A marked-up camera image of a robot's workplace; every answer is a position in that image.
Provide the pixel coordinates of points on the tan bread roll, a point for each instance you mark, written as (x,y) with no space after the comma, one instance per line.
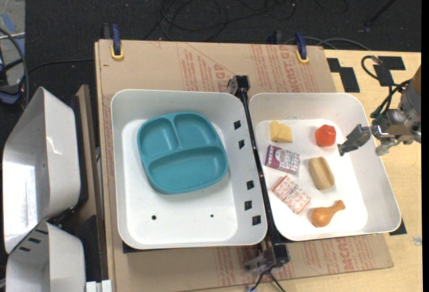
(321,172)

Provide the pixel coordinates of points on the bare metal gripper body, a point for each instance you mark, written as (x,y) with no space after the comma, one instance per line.
(403,123)

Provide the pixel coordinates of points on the yellow cheese wedge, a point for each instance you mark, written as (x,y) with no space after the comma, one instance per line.
(281,132)

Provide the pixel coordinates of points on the blue divided plate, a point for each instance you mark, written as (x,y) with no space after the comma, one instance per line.
(182,151)

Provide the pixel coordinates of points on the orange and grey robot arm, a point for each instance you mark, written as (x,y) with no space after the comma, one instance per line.
(413,96)

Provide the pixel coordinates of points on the purple and white carton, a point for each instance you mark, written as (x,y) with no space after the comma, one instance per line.
(282,159)

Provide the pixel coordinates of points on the white plastic tray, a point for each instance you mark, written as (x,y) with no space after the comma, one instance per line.
(187,217)
(40,166)
(365,183)
(47,260)

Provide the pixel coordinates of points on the brown cardboard board red print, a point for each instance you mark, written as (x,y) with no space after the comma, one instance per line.
(187,63)

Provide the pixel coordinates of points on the orange chicken drumstick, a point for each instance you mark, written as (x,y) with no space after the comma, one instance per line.
(322,215)

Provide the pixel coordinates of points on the pink and white carton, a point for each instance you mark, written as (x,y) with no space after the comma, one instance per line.
(291,195)

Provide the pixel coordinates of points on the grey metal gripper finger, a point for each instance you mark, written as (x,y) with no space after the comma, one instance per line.
(355,139)
(382,149)

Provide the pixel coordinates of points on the orange red pepper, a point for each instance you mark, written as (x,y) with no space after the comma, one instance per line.
(325,136)

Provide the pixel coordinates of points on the thin black rod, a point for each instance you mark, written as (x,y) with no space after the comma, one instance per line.
(257,163)

